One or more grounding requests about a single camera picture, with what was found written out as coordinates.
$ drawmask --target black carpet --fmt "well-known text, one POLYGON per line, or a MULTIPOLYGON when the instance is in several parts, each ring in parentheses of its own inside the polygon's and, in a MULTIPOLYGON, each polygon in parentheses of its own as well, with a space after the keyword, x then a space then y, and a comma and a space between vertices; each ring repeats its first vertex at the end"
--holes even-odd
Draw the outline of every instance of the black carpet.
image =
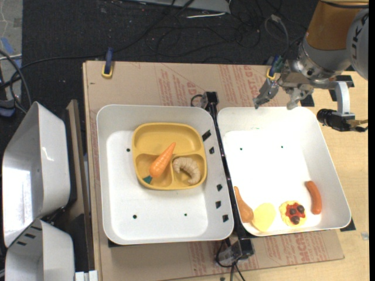
MULTIPOLYGON (((119 61, 264 64, 286 48, 282 26, 269 20, 266 28, 265 20, 280 17, 292 43, 304 35, 316 3, 232 0, 232 15, 189 19, 202 11, 114 0, 23 0, 22 72, 33 101, 60 115, 77 99, 83 120, 82 63, 103 59, 108 47, 119 61)), ((0 118, 1 155, 23 116, 0 118)))

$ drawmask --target black cable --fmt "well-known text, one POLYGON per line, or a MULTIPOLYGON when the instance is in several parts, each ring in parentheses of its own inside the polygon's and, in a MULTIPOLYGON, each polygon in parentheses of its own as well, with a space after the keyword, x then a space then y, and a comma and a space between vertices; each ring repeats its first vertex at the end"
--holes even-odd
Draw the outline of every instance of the black cable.
POLYGON ((298 41, 302 40, 304 38, 304 35, 303 36, 299 36, 298 38, 294 39, 290 44, 289 44, 289 47, 287 47, 282 53, 281 53, 281 57, 283 59, 287 59, 289 53, 290 53, 290 49, 291 47, 298 41))
POLYGON ((220 247, 219 249, 217 250, 216 252, 216 255, 215 255, 215 261, 218 265, 220 265, 222 268, 230 268, 230 280, 233 280, 233 277, 234 277, 234 269, 236 269, 240 275, 240 277, 242 278, 243 281, 246 281, 244 276, 242 275, 242 273, 240 272, 238 266, 237 266, 237 263, 238 263, 238 260, 236 260, 235 262, 233 262, 231 265, 223 265, 220 263, 219 261, 219 254, 221 252, 221 249, 223 248, 223 245, 224 243, 227 242, 227 246, 230 246, 230 241, 229 239, 227 238, 226 240, 222 240, 221 241, 221 244, 220 244, 220 247))
MULTIPOLYGON (((185 10, 186 7, 188 7, 193 1, 194 1, 194 0, 189 0, 189 1, 186 3, 186 5, 184 5, 184 6, 182 7, 182 9, 176 14, 176 16, 179 15, 183 10, 185 10)), ((146 36, 146 35, 149 33, 149 31, 150 31, 153 27, 155 27, 159 22, 161 22, 161 21, 163 20, 163 18, 166 16, 166 13, 163 12, 163 14, 164 14, 163 17, 161 17, 161 18, 159 18, 158 20, 156 20, 152 25, 150 25, 149 28, 147 28, 147 29, 146 29, 146 30, 145 30, 140 36, 138 36, 135 40, 133 40, 131 43, 125 45, 124 47, 121 47, 121 48, 119 48, 119 49, 115 49, 115 50, 114 50, 114 53, 118 53, 118 52, 120 52, 120 51, 123 51, 123 50, 125 50, 125 49, 127 49, 127 48, 133 46, 134 44, 138 43, 138 42, 139 42, 144 36, 146 36)), ((251 48, 251 47, 254 47, 255 45, 257 45, 258 42, 259 42, 259 40, 260 40, 260 37, 258 38, 258 40, 256 41, 256 43, 255 43, 254 45, 250 46, 250 47, 241 44, 239 41, 237 41, 237 43, 238 43, 240 46, 242 46, 242 47, 245 47, 245 48, 251 48)), ((182 56, 185 56, 185 55, 187 55, 187 54, 194 53, 194 52, 196 52, 196 51, 198 51, 198 50, 201 50, 201 49, 204 49, 204 48, 207 48, 207 47, 212 47, 212 45, 207 45, 207 46, 202 47, 202 48, 194 49, 194 50, 191 50, 191 51, 189 51, 189 52, 187 52, 187 53, 184 53, 184 54, 181 54, 181 55, 178 55, 178 56, 168 56, 168 57, 182 57, 182 56)), ((43 63, 43 62, 46 62, 46 61, 52 61, 52 60, 92 59, 92 58, 97 58, 97 57, 104 57, 105 54, 106 54, 106 51, 105 51, 105 52, 101 52, 101 53, 96 53, 96 54, 82 55, 82 56, 56 56, 56 57, 48 57, 48 58, 45 58, 45 59, 39 59, 39 60, 36 60, 36 61, 32 61, 32 62, 30 62, 30 63, 28 63, 28 64, 25 64, 25 65, 21 66, 20 69, 23 70, 24 68, 27 68, 27 67, 29 67, 29 66, 31 66, 31 65, 38 64, 38 63, 43 63)), ((19 80, 19 79, 20 79, 20 77, 17 77, 17 73, 15 73, 15 74, 13 74, 12 78, 11 78, 7 83, 5 83, 5 84, 6 84, 5 86, 11 86, 13 82, 15 82, 15 81, 17 81, 17 80, 19 80)))
POLYGON ((330 6, 333 6, 333 7, 337 7, 337 8, 351 8, 351 9, 356 9, 356 8, 360 8, 360 9, 363 9, 363 8, 369 8, 369 4, 364 4, 364 5, 345 5, 345 4, 337 4, 337 3, 333 3, 333 2, 326 2, 326 1, 321 1, 325 4, 328 4, 330 6))
MULTIPOLYGON (((122 50, 125 50, 129 47, 131 47, 132 45, 138 43, 145 35, 148 34, 148 32, 154 27, 156 26, 159 22, 161 22, 165 17, 167 16, 167 13, 163 13, 163 16, 161 18, 159 18, 158 20, 156 20, 151 26, 149 26, 149 28, 146 29, 146 31, 144 33, 142 33, 140 36, 138 36, 133 42, 131 42, 130 44, 122 47, 122 48, 119 48, 117 50, 114 50, 113 53, 117 53, 117 52, 120 52, 122 50)), ((7 81, 5 84, 2 84, 0 88, 2 87, 7 87, 9 86, 11 91, 12 91, 12 84, 13 82, 21 79, 25 88, 26 88, 26 93, 28 95, 28 98, 29 98, 29 102, 30 102, 30 105, 31 105, 31 97, 30 97, 30 94, 29 94, 29 90, 28 90, 28 86, 26 84, 26 81, 25 81, 25 78, 23 77, 22 75, 22 72, 21 70, 23 70, 24 68, 27 68, 33 64, 38 64, 38 63, 42 63, 42 62, 45 62, 45 61, 52 61, 52 60, 75 60, 75 59, 91 59, 91 58, 96 58, 96 57, 104 57, 106 54, 106 52, 103 52, 103 53, 98 53, 98 54, 91 54, 91 55, 85 55, 85 56, 56 56, 56 57, 49 57, 49 58, 46 58, 46 59, 39 59, 39 60, 35 60, 35 61, 32 61, 30 63, 27 63, 25 65, 22 65, 21 68, 17 69, 17 72, 15 72, 13 74, 13 76, 11 77, 11 79, 9 81, 7 81)), ((8 60, 11 60, 13 61, 9 56, 3 54, 8 60)), ((15 100, 17 101, 18 99, 16 98, 16 96, 14 95, 14 93, 12 93, 13 97, 15 98, 15 100)))
POLYGON ((277 17, 277 16, 273 16, 273 17, 272 17, 272 16, 270 16, 267 20, 264 21, 264 27, 265 27, 266 31, 267 31, 267 32, 268 32, 273 38, 275 38, 275 39, 277 39, 277 40, 282 40, 282 39, 279 38, 278 36, 273 35, 273 34, 268 30, 268 28, 267 28, 267 22, 268 22, 270 19, 272 19, 273 22, 279 24, 279 25, 282 27, 282 29, 283 29, 283 31, 284 31, 284 35, 285 35, 285 40, 286 40, 286 42, 287 42, 287 44, 286 44, 287 48, 286 48, 286 51, 285 51, 285 55, 283 55, 283 57, 285 58, 285 57, 288 56, 288 54, 289 54, 289 48, 290 48, 288 30, 287 30, 287 27, 284 25, 284 23, 282 22, 282 20, 281 20, 279 17, 277 17))
POLYGON ((203 95, 201 95, 201 94, 196 94, 196 95, 194 95, 194 96, 190 99, 190 106, 195 107, 195 105, 193 104, 193 101, 194 101, 194 99, 196 99, 196 98, 198 98, 198 97, 202 98, 203 95))
POLYGON ((175 16, 179 16, 186 8, 188 8, 192 3, 194 2, 194 0, 188 0, 187 3, 185 3, 185 5, 180 9, 180 11, 178 13, 175 14, 175 16))
MULTIPOLYGON (((21 82, 25 88, 25 91, 26 91, 26 96, 28 98, 28 101, 29 101, 29 107, 31 107, 31 104, 32 104, 32 99, 31 99, 31 95, 30 95, 30 91, 29 91, 29 87, 28 87, 28 84, 26 83, 26 80, 25 80, 25 77, 23 76, 22 72, 21 72, 21 69, 18 67, 17 63, 10 57, 10 55, 8 53, 5 53, 3 50, 0 49, 0 54, 5 56, 6 59, 11 63, 11 65, 14 67, 14 69, 16 70, 16 72, 18 73, 19 77, 21 78, 21 82)), ((18 99, 18 97, 15 95, 15 93, 13 92, 13 84, 12 84, 12 79, 10 80, 10 83, 9 83, 9 88, 11 89, 11 93, 12 93, 12 96, 14 98, 14 100, 16 101, 16 104, 18 104, 18 107, 20 109, 24 109, 21 105, 21 102, 20 100, 18 99)))
MULTIPOLYGON (((160 44, 164 40, 164 38, 166 38, 167 36, 169 36, 172 32, 174 32, 176 30, 179 31, 176 42, 178 42, 178 40, 181 38, 181 31, 185 31, 185 30, 189 30, 189 29, 199 29, 199 30, 208 30, 208 31, 212 32, 213 34, 217 35, 219 38, 223 39, 222 42, 217 42, 217 43, 214 43, 213 45, 222 44, 223 42, 236 43, 236 39, 227 39, 224 36, 222 36, 219 32, 217 32, 216 30, 214 30, 213 28, 208 27, 208 26, 185 26, 185 27, 184 26, 181 26, 181 27, 162 26, 162 27, 156 28, 154 30, 157 30, 157 29, 169 29, 169 31, 164 33, 163 36, 161 36, 159 38, 159 40, 156 42, 156 48, 151 47, 151 45, 147 43, 147 40, 146 40, 146 44, 153 52, 158 53, 159 55, 162 55, 162 56, 165 56, 165 57, 180 57, 181 56, 181 54, 173 56, 173 55, 168 55, 166 53, 159 52, 160 44)), ((195 52, 195 51, 196 51, 196 49, 190 50, 190 51, 184 53, 183 56, 185 56, 187 54, 190 54, 192 52, 195 52)))
POLYGON ((286 17, 281 11, 280 11, 281 8, 282 8, 282 0, 279 0, 279 7, 274 6, 269 0, 265 0, 265 1, 269 4, 269 6, 271 6, 272 8, 275 9, 274 14, 280 15, 280 16, 282 16, 285 20, 287 20, 287 21, 289 21, 289 22, 291 22, 291 23, 293 23, 293 24, 299 25, 299 26, 301 26, 304 30, 307 30, 307 27, 306 27, 306 26, 302 25, 302 24, 299 23, 299 22, 296 22, 296 21, 294 21, 294 20, 291 20, 290 18, 287 18, 287 17, 286 17))

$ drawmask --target toy hot dog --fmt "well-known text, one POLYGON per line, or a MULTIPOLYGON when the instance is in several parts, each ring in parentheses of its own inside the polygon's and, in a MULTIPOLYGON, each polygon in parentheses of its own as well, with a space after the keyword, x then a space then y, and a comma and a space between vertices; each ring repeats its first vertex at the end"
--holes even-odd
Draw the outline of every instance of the toy hot dog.
POLYGON ((322 197, 316 184, 313 181, 307 181, 306 187, 309 190, 312 199, 311 212, 313 214, 320 214, 322 212, 322 197))

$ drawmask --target toy carrot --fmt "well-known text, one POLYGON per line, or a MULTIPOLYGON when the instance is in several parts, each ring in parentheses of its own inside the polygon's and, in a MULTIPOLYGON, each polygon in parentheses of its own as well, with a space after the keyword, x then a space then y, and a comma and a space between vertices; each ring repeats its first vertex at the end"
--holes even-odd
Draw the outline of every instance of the toy carrot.
POLYGON ((143 178, 144 182, 150 184, 152 178, 158 178, 166 169, 168 163, 171 161, 173 150, 175 149, 176 143, 173 142, 169 145, 168 148, 161 153, 158 158, 156 158, 150 165, 149 173, 150 175, 146 178, 143 178))

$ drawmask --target toy shrimp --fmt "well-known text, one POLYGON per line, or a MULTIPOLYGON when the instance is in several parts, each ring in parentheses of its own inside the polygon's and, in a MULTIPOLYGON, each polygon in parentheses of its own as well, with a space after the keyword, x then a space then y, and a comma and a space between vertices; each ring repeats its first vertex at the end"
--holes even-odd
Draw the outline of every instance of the toy shrimp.
POLYGON ((176 158, 173 161, 173 169, 176 173, 179 173, 181 169, 188 173, 190 175, 190 179, 187 182, 190 185, 194 185, 200 181, 198 164, 190 157, 176 158))

